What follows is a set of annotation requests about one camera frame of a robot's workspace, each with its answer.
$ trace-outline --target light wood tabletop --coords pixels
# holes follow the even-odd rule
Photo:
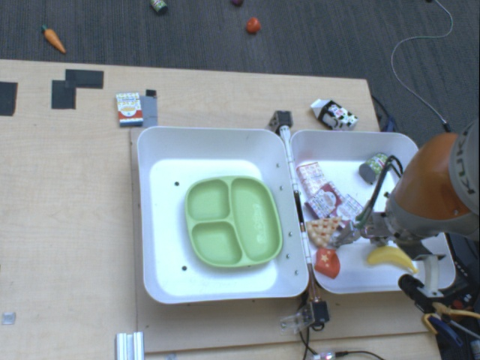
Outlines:
[[[76,109],[51,109],[66,69],[103,71],[103,88],[78,88]],[[302,358],[298,335],[278,329],[296,299],[166,306],[139,289],[140,130],[119,127],[115,96],[156,90],[159,125],[265,128],[289,110],[293,131],[325,129],[310,104],[333,99],[359,117],[355,131],[378,131],[365,80],[0,60],[0,82],[18,83],[14,115],[0,116],[0,314],[16,313],[0,325],[2,359],[114,359],[116,334],[136,331],[147,359]],[[440,358],[402,292],[322,297],[331,321],[314,349]]]

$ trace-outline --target green divided plate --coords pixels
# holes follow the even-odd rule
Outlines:
[[[265,263],[282,247],[275,201],[255,178],[224,176],[198,181],[188,189],[185,215],[196,255],[211,266]]]

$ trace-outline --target red tomato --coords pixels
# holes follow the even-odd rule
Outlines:
[[[252,17],[250,20],[247,21],[247,32],[248,33],[257,33],[262,26],[260,25],[260,21],[256,17]]]
[[[315,270],[335,279],[340,272],[340,260],[335,249],[319,248],[316,252]]]

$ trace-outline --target cable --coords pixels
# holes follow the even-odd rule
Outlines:
[[[310,328],[312,328],[315,332],[321,332],[325,328],[325,324],[322,323],[319,327],[311,326]]]
[[[470,331],[468,328],[465,328],[463,325],[460,325],[453,320],[450,322],[450,324],[452,324],[455,328],[460,329],[461,331],[464,331],[467,335],[470,335],[473,338],[480,340],[480,334],[476,334],[475,332]]]
[[[384,113],[386,113],[387,116],[390,116],[389,111],[385,108],[385,106],[382,104],[380,100],[378,100],[375,96],[371,95],[371,97],[375,100],[375,102],[378,104],[378,106],[382,109]]]
[[[377,358],[379,360],[385,360],[383,357],[378,356],[376,353],[373,352],[368,352],[368,351],[342,351],[342,352],[336,352],[335,357],[344,357],[347,355],[351,355],[353,353],[364,353],[365,355],[370,355],[373,356],[374,358]]]
[[[306,356],[306,352],[307,350],[309,350],[313,355],[317,355],[317,352],[315,352],[313,349],[311,349],[310,347],[310,330],[307,330],[307,340],[305,340],[303,338],[303,334],[302,334],[302,331],[299,332],[300,334],[300,338],[301,338],[301,342],[305,345],[305,353],[304,353],[304,360],[305,360],[305,356]]]
[[[432,305],[435,308],[436,312],[442,316],[457,315],[457,316],[473,317],[474,319],[480,320],[480,313],[472,312],[471,310],[452,309],[439,302],[434,302],[432,303]]]
[[[392,161],[397,163],[398,170],[395,169],[394,165],[392,164]],[[395,173],[398,175],[398,177],[401,177],[401,175],[404,174],[404,168],[402,167],[401,162],[394,155],[388,156],[387,160],[385,161],[385,165],[383,166],[382,172],[380,172],[379,178],[376,182],[376,186],[375,186],[375,189],[373,190],[372,197],[370,198],[370,200],[368,200],[368,203],[364,207],[363,211],[361,211],[361,213],[355,218],[355,221],[357,223],[354,225],[354,227],[356,229],[363,228],[367,223],[367,220],[370,217],[371,212],[374,210],[375,202],[377,201],[378,195],[380,193],[380,189],[382,188],[383,182],[385,181],[387,172],[390,169],[393,169]]]
[[[402,41],[398,42],[397,45],[395,45],[392,53],[391,53],[391,70],[393,71],[393,74],[395,75],[395,78],[398,80],[398,82],[408,91],[410,92],[412,95],[414,95],[416,98],[418,98],[425,106],[427,106],[428,108],[430,108],[430,110],[432,110],[433,113],[435,113],[435,115],[440,119],[440,121],[442,122],[442,125],[443,125],[443,128],[445,129],[445,132],[451,132],[452,129],[450,128],[450,125],[449,123],[442,117],[442,115],[440,115],[438,113],[438,111],[433,108],[424,98],[422,98],[419,94],[417,94],[416,92],[414,92],[411,88],[409,88],[407,86],[407,84],[405,84],[401,79],[400,77],[398,77],[398,74],[397,74],[397,71],[395,70],[395,66],[394,66],[394,55],[395,55],[395,52],[397,52],[397,49],[398,47],[403,44],[403,43],[406,43],[407,41],[412,41],[412,40],[416,40],[416,39],[440,39],[440,38],[446,38],[448,35],[450,35],[453,31],[453,17],[452,17],[452,14],[445,8],[443,7],[443,5],[440,4],[440,2],[438,0],[433,0],[434,2],[436,2],[438,4],[438,6],[440,8],[442,8],[447,14],[448,14],[448,17],[450,17],[450,29],[448,30],[447,33],[445,34],[440,34],[440,35],[437,35],[437,36],[413,36],[413,37],[408,37],[406,39],[403,39]]]

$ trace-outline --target orange carrot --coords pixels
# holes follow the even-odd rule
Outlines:
[[[57,50],[59,50],[61,53],[67,53],[67,51],[65,51],[65,48],[63,47],[62,42],[59,39],[59,36],[57,36],[53,29],[49,29],[46,25],[42,25],[42,32],[43,36],[45,36],[47,41],[52,44]]]

